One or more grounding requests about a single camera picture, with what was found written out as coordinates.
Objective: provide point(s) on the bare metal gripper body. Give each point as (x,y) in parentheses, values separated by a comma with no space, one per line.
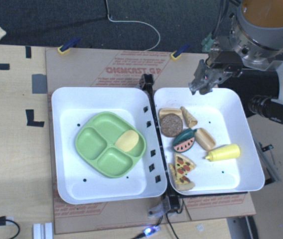
(252,55)

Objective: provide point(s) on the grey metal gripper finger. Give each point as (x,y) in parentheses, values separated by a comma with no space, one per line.
(210,83)
(198,80)

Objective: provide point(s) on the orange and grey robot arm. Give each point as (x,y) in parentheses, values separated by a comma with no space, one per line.
(266,6)

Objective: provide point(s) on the tan ice cream cone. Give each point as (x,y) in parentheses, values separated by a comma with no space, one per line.
(190,117)

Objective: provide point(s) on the brown round biscuit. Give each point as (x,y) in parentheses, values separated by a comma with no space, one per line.
(171,125)

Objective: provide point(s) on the teal green toy pepper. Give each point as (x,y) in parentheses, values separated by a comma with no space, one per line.
(184,134)

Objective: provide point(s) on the thin black rod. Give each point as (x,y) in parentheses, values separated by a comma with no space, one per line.
(158,123)

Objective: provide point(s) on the red watermelon slice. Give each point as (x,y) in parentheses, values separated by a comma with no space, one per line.
(184,146)

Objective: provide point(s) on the yellow squeeze bottle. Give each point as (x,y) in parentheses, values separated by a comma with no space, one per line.
(225,152)

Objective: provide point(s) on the toy pizza slice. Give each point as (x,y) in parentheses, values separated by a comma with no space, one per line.
(182,164)
(184,183)

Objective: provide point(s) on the yellow oval toy food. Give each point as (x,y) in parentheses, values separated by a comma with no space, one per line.
(127,141)

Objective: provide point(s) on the white plastic tray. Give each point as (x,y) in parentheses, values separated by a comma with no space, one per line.
(228,178)
(69,143)

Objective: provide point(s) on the brown cardboard board red print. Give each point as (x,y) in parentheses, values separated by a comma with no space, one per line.
(86,68)

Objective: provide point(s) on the green divided plate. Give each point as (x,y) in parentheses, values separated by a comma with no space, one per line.
(99,143)

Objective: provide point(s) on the black cylinder on white bracket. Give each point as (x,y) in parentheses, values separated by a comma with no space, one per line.
(268,108)

